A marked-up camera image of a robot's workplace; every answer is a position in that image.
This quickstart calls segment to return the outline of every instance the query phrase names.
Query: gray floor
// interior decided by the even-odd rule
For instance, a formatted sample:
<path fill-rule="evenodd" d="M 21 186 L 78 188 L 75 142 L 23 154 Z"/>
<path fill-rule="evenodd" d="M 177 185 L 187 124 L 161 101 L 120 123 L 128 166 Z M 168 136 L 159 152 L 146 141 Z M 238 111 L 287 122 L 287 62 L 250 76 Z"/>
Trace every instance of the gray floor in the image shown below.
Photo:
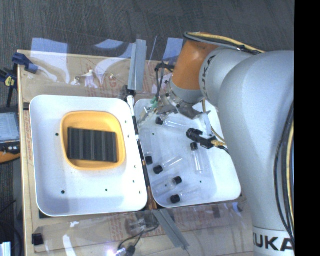
<path fill-rule="evenodd" d="M 167 38 L 209 32 L 266 51 L 294 50 L 294 0 L 1 0 L 0 69 L 12 68 L 12 55 L 29 50 L 34 38 L 69 44 L 68 52 L 107 55 L 92 45 L 106 39 L 147 41 L 153 60 L 161 60 Z M 8 88 L 0 84 L 0 108 Z M 12 106 L 17 105 L 17 93 Z M 0 211 L 15 200 L 13 163 L 0 165 Z M 14 223 L 14 208 L 0 220 Z M 13 239 L 13 231 L 6 234 Z"/>

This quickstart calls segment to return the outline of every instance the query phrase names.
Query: bottle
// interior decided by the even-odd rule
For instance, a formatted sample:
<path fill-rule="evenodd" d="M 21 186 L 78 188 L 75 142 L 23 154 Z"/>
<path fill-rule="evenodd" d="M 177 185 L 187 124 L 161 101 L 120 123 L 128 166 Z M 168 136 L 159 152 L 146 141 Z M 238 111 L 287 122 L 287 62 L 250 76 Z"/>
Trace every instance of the bottle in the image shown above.
<path fill-rule="evenodd" d="M 172 119 L 162 120 L 159 116 L 155 119 L 155 123 L 159 126 L 171 127 L 180 130 L 187 130 L 187 126 L 183 123 L 173 121 Z"/>
<path fill-rule="evenodd" d="M 160 164 L 153 168 L 155 174 L 160 174 L 164 170 L 177 168 L 183 163 L 183 158 L 180 156 L 167 156 L 162 159 L 165 161 L 160 160 Z"/>
<path fill-rule="evenodd" d="M 203 156 L 200 154 L 198 144 L 192 142 L 190 144 L 193 168 L 196 174 L 202 174 L 205 171 L 207 164 L 204 163 Z"/>
<path fill-rule="evenodd" d="M 201 189 L 199 187 L 192 187 L 190 189 L 186 189 L 185 191 L 180 191 L 177 194 L 174 194 L 170 197 L 170 201 L 173 204 L 177 204 L 179 202 L 186 203 L 201 197 Z"/>
<path fill-rule="evenodd" d="M 160 184 L 157 184 L 152 191 L 154 192 L 155 196 L 160 196 L 164 193 L 167 193 L 171 190 L 174 190 L 177 185 L 182 182 L 182 178 L 180 176 L 170 178 L 169 180 L 165 180 Z"/>

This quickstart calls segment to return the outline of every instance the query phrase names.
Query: clamp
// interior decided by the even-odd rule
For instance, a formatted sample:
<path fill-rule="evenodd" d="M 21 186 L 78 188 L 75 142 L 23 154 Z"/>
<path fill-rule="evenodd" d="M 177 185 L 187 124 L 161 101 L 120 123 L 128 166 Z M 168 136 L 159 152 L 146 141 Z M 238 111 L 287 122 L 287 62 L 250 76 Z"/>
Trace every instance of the clamp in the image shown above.
<path fill-rule="evenodd" d="M 18 65 L 25 66 L 24 70 L 30 73 L 35 74 L 38 70 L 38 67 L 31 62 L 24 54 L 16 52 L 12 56 L 13 68 L 4 70 L 0 69 L 0 82 L 3 82 L 5 86 L 9 87 L 8 99 L 6 102 L 6 107 L 10 108 L 10 103 L 14 89 L 18 91 L 18 79 L 17 71 Z"/>

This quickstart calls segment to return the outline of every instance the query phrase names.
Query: bottle cap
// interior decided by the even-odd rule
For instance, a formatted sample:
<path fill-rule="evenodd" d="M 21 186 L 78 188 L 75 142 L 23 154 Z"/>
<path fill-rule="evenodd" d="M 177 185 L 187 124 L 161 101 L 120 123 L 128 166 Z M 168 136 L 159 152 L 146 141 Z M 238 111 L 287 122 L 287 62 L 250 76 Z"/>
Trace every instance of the bottle cap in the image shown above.
<path fill-rule="evenodd" d="M 148 155 L 145 157 L 145 163 L 147 165 L 152 165 L 154 163 L 154 161 L 152 160 L 152 156 L 151 155 Z"/>
<path fill-rule="evenodd" d="M 159 174 L 163 171 L 164 169 L 162 168 L 161 165 L 157 165 L 156 167 L 153 168 L 153 171 L 155 174 Z"/>
<path fill-rule="evenodd" d="M 190 144 L 190 148 L 191 148 L 192 151 L 195 151 L 195 150 L 198 149 L 198 144 L 196 142 L 192 142 Z"/>
<path fill-rule="evenodd" d="M 155 123 L 156 123 L 157 125 L 162 126 L 162 125 L 164 124 L 164 121 L 162 121 L 160 117 L 157 117 L 156 120 L 155 120 Z"/>
<path fill-rule="evenodd" d="M 180 176 L 177 176 L 177 177 L 175 177 L 175 178 L 173 178 L 173 179 L 174 179 L 174 181 L 175 181 L 175 183 L 176 183 L 177 185 L 182 182 L 182 178 L 181 178 Z"/>
<path fill-rule="evenodd" d="M 180 196 L 178 194 L 174 194 L 170 197 L 170 200 L 173 204 L 180 202 Z"/>

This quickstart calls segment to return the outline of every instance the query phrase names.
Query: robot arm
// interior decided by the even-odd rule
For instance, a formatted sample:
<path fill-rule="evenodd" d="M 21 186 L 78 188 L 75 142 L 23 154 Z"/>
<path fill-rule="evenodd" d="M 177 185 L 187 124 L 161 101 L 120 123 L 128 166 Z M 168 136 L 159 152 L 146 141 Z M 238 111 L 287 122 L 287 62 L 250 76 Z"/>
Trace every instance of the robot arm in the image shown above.
<path fill-rule="evenodd" d="M 248 199 L 256 256 L 294 255 L 293 222 L 279 213 L 284 204 L 277 179 L 284 130 L 292 126 L 294 52 L 257 54 L 237 47 L 187 41 L 169 81 L 158 114 L 178 111 L 198 118 L 193 105 L 206 99 L 218 112 L 224 139 Z"/>

